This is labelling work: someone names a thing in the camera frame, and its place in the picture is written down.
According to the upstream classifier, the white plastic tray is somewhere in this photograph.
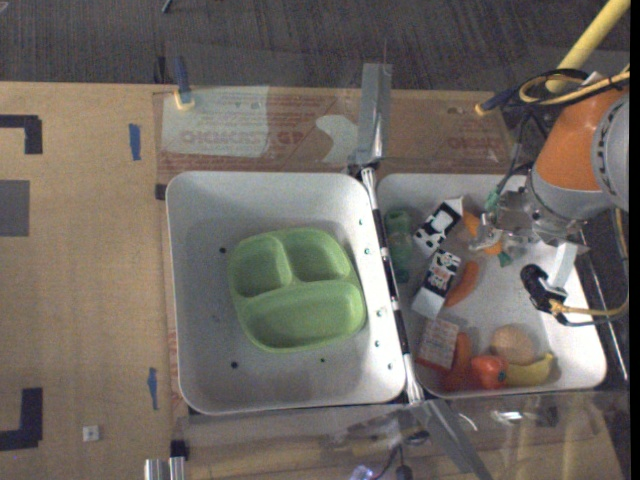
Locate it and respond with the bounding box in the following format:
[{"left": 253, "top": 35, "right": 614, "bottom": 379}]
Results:
[
  {"left": 164, "top": 170, "right": 408, "bottom": 416},
  {"left": 375, "top": 172, "right": 609, "bottom": 400}
]

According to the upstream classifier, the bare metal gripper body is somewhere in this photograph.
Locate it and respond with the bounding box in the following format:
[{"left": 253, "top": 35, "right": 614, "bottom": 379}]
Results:
[{"left": 491, "top": 189, "right": 587, "bottom": 248}]

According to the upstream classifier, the red sausage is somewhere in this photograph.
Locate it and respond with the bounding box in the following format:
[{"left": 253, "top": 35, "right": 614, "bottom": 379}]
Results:
[{"left": 439, "top": 331, "right": 474, "bottom": 393}]

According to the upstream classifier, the white carton with colour print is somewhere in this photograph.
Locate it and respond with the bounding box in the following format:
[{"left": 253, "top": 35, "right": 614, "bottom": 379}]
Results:
[{"left": 410, "top": 248, "right": 463, "bottom": 320}]

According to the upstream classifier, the yellow banana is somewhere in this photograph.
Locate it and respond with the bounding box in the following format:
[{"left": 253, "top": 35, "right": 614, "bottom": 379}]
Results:
[{"left": 504, "top": 351, "right": 556, "bottom": 389}]

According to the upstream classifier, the brown bread bun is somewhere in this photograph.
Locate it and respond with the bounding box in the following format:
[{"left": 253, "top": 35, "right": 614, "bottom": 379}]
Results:
[{"left": 489, "top": 323, "right": 537, "bottom": 367}]

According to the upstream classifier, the orange carrot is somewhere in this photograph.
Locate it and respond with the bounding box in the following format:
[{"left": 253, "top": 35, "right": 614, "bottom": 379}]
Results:
[{"left": 443, "top": 259, "right": 481, "bottom": 309}]

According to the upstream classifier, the black cylinder on white bracket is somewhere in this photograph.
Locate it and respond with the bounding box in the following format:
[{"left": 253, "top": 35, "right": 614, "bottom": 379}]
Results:
[{"left": 519, "top": 240, "right": 580, "bottom": 314}]

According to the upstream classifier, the yellow pole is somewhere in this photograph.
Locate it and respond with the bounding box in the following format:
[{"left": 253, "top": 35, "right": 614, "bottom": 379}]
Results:
[{"left": 544, "top": 0, "right": 631, "bottom": 94}]

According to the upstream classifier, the black and white cow carton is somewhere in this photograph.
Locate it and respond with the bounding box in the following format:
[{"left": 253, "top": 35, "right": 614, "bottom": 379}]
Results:
[{"left": 411, "top": 195, "right": 466, "bottom": 259}]

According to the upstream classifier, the orange round toy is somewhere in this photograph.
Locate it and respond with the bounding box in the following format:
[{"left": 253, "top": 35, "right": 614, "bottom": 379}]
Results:
[{"left": 461, "top": 209, "right": 504, "bottom": 256}]

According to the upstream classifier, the green clear plastic bottle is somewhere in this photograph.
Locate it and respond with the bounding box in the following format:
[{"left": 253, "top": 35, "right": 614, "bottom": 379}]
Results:
[{"left": 383, "top": 208, "right": 416, "bottom": 285}]

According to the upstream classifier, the white packet with red print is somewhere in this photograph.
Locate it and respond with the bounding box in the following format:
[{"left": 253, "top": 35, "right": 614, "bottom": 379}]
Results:
[{"left": 416, "top": 317, "right": 461, "bottom": 371}]

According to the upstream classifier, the green divided plate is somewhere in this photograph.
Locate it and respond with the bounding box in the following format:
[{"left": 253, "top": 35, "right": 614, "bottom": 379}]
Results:
[{"left": 226, "top": 227, "right": 368, "bottom": 354}]

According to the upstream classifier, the brown cardboard board red print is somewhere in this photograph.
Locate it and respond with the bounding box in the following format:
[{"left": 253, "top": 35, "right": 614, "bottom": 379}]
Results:
[{"left": 152, "top": 85, "right": 532, "bottom": 422}]

